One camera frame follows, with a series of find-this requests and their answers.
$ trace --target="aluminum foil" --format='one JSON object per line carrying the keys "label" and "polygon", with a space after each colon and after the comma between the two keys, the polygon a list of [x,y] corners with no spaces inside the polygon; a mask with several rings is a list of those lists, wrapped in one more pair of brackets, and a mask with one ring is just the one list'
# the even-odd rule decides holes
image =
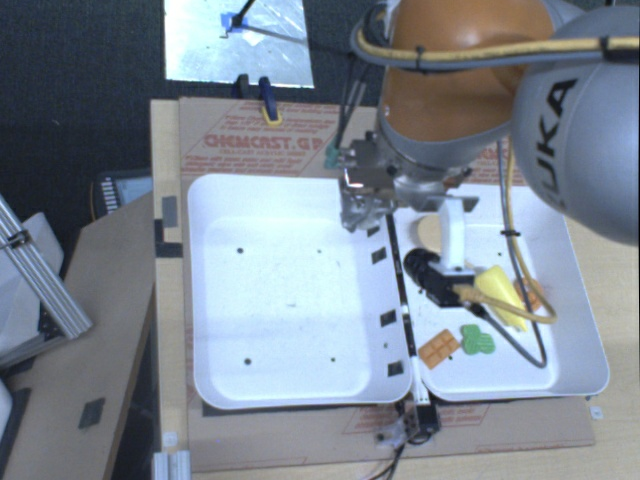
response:
{"label": "aluminum foil", "polygon": [[168,80],[313,88],[302,0],[256,0],[241,29],[227,32],[247,0],[164,0]]}

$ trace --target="dark background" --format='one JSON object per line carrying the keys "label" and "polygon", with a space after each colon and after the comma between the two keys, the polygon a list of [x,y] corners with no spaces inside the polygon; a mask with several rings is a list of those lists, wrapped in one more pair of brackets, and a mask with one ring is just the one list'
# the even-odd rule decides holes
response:
{"label": "dark background", "polygon": [[[375,1],[303,0],[316,88],[276,96],[337,103],[349,32]],[[100,172],[150,165],[151,99],[230,95],[225,85],[166,81],[163,30],[163,0],[0,0],[0,194],[21,219],[43,211],[68,245],[90,221]]]}

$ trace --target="yellow cable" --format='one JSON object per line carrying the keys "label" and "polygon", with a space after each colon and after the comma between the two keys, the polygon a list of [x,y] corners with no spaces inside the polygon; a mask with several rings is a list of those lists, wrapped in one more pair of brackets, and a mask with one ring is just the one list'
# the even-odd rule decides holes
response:
{"label": "yellow cable", "polygon": [[535,313],[529,313],[528,311],[524,311],[516,306],[512,306],[504,301],[499,299],[494,299],[493,297],[489,297],[482,293],[477,288],[474,288],[470,284],[456,284],[452,287],[454,293],[456,293],[461,301],[464,302],[476,302],[478,304],[488,304],[489,306],[494,306],[499,309],[503,309],[508,311],[509,313],[513,313],[514,315],[518,315],[526,320],[531,320],[532,322],[538,322],[539,324],[553,324],[558,320],[558,316],[555,313],[553,308],[547,307],[549,311],[549,316],[537,315]]}
{"label": "yellow cable", "polygon": [[[513,208],[511,206],[511,187],[513,185],[513,171],[514,171],[514,155],[513,155],[513,145],[511,144],[511,137],[509,137],[509,155],[507,157],[507,174],[506,174],[506,183],[505,183],[505,198],[507,203],[507,224],[509,229],[515,229],[513,225]],[[546,308],[549,312],[549,316],[537,315],[534,313],[529,313],[528,311],[523,311],[516,306],[512,306],[511,304],[507,304],[504,301],[494,299],[493,297],[489,297],[482,293],[477,288],[474,288],[471,285],[462,284],[455,285],[452,289],[454,293],[456,293],[461,301],[468,302],[476,302],[478,304],[488,304],[490,306],[495,306],[497,308],[508,311],[509,313],[513,313],[514,315],[518,315],[526,320],[531,320],[533,322],[538,322],[541,324],[553,324],[558,320],[558,315],[554,307],[549,303],[549,301],[540,293],[540,290],[536,288],[535,283],[533,282],[533,277],[527,268],[527,264],[524,261],[522,256],[522,251],[518,246],[518,241],[514,238],[512,241],[513,250],[516,255],[516,259],[518,260],[518,264],[520,265],[520,270],[522,270],[522,275],[527,280],[529,285],[529,289],[535,293],[538,297],[540,303]]]}
{"label": "yellow cable", "polygon": [[[505,195],[507,200],[507,221],[509,223],[509,229],[515,229],[513,225],[513,208],[511,206],[511,187],[513,185],[513,170],[515,167],[515,155],[513,154],[513,144],[511,141],[511,137],[508,138],[508,144],[509,144],[509,154],[507,156],[507,180],[505,184]],[[549,303],[549,301],[545,298],[545,296],[542,295],[542,293],[540,293],[540,290],[536,288],[536,284],[533,282],[533,276],[531,275],[531,272],[529,272],[529,269],[527,268],[527,264],[524,261],[524,257],[522,256],[522,252],[520,251],[520,247],[518,245],[518,240],[515,237],[512,243],[513,243],[514,253],[518,260],[518,264],[520,265],[520,270],[522,270],[522,275],[527,280],[527,283],[529,285],[528,288],[533,293],[535,293],[536,297],[538,297],[538,300],[540,301],[540,304],[542,304],[550,314],[555,316],[556,311],[553,308],[553,306]]]}
{"label": "yellow cable", "polygon": [[[398,50],[373,45],[365,39],[362,29],[358,30],[356,40],[363,51],[374,57],[403,61],[418,61],[419,57],[422,62],[465,62],[536,53],[593,52],[602,50],[599,38],[549,39],[546,41],[526,41],[460,51],[423,52],[418,55],[414,50]],[[607,40],[606,49],[608,51],[638,50],[640,49],[640,37],[610,37]]]}

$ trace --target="green object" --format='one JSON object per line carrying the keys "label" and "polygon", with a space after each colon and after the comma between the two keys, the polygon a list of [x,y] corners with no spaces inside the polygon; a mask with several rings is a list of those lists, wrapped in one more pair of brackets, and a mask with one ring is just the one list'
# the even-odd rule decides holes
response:
{"label": "green object", "polygon": [[337,169],[338,168],[338,158],[340,156],[340,150],[335,146],[336,139],[334,138],[327,149],[325,150],[326,158],[324,159],[324,168],[325,169]]}
{"label": "green object", "polygon": [[480,332],[480,327],[475,324],[462,326],[462,350],[469,355],[482,352],[492,354],[496,350],[496,344],[490,334]]}

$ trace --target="green toy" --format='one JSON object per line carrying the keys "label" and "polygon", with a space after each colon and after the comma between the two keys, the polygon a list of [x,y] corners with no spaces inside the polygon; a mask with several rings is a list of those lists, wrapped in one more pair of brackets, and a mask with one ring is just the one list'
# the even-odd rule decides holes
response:
{"label": "green toy", "polygon": [[482,352],[492,354],[496,350],[496,344],[490,334],[480,332],[480,327],[475,324],[462,326],[462,350],[469,355]]}

